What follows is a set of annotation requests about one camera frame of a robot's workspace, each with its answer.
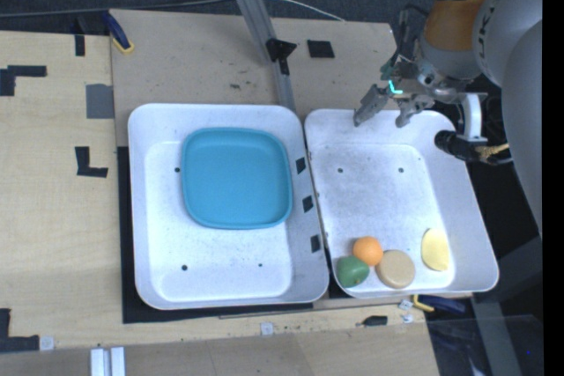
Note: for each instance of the orange ball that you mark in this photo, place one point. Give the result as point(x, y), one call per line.
point(368, 250)

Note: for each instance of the blue plate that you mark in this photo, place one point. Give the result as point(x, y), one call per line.
point(235, 178)

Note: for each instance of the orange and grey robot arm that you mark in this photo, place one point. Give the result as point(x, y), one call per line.
point(506, 35)

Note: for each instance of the tan round biscuit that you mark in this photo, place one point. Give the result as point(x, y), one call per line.
point(395, 269)

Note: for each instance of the green toy fruit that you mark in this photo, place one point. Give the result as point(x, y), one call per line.
point(351, 271)

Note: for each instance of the white plastic tray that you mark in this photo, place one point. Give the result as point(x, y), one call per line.
point(220, 264)
point(374, 198)

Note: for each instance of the yellow oval toy food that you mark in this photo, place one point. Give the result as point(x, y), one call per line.
point(435, 250)

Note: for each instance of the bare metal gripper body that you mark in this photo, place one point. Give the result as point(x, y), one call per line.
point(423, 84)

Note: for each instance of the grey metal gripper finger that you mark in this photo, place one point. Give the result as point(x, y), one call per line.
point(410, 108)
point(369, 105)

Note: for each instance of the black cylinder on white bracket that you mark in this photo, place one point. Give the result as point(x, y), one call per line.
point(454, 144)

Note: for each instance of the pale wood board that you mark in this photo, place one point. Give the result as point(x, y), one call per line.
point(198, 61)

